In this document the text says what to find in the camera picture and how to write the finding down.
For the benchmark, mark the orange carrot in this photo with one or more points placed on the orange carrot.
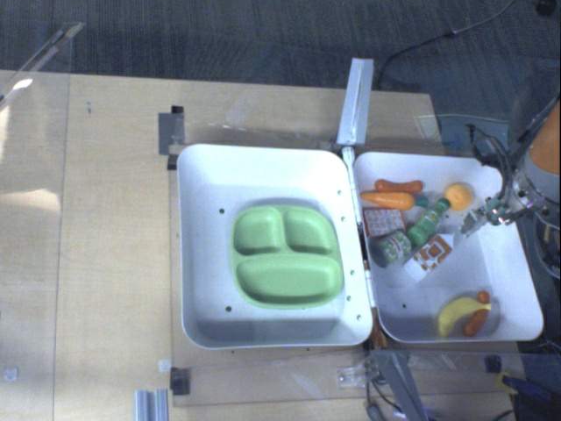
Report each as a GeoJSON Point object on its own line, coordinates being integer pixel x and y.
{"type": "Point", "coordinates": [390, 200]}

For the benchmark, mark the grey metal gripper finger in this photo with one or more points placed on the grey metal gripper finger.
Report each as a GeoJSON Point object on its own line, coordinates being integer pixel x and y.
{"type": "Point", "coordinates": [477, 216]}
{"type": "Point", "coordinates": [467, 228]}

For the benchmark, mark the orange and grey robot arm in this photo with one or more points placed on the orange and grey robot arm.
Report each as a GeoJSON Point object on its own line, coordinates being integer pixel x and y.
{"type": "Point", "coordinates": [547, 156]}

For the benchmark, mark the green plastic bottle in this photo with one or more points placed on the green plastic bottle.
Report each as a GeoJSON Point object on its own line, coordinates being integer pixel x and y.
{"type": "Point", "coordinates": [424, 226]}

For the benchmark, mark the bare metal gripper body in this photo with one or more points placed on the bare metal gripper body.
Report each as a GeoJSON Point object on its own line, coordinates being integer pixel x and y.
{"type": "Point", "coordinates": [523, 200]}

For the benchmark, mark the white and orange carton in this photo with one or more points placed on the white and orange carton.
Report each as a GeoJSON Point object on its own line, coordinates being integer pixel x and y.
{"type": "Point", "coordinates": [428, 257]}

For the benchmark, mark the green can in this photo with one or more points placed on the green can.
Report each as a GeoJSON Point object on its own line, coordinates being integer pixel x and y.
{"type": "Point", "coordinates": [391, 249]}

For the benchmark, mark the yellow banana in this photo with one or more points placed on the yellow banana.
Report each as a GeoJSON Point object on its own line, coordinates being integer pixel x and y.
{"type": "Point", "coordinates": [456, 311]}

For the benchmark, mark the orange and white packet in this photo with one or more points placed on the orange and white packet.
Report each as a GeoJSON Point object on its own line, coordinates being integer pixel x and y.
{"type": "Point", "coordinates": [383, 222]}

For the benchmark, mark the white plastic tray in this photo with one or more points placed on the white plastic tray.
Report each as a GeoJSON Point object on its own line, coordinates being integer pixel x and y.
{"type": "Point", "coordinates": [495, 274]}
{"type": "Point", "coordinates": [206, 244]}

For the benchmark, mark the green divided plate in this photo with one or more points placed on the green divided plate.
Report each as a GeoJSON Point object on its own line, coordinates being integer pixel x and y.
{"type": "Point", "coordinates": [287, 279]}

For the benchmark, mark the orange sausage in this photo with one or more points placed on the orange sausage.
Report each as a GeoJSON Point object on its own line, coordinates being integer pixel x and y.
{"type": "Point", "coordinates": [475, 323]}
{"type": "Point", "coordinates": [396, 186]}

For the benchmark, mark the yellow orange fruit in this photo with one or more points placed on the yellow orange fruit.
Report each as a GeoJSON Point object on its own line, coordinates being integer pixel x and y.
{"type": "Point", "coordinates": [458, 197]}

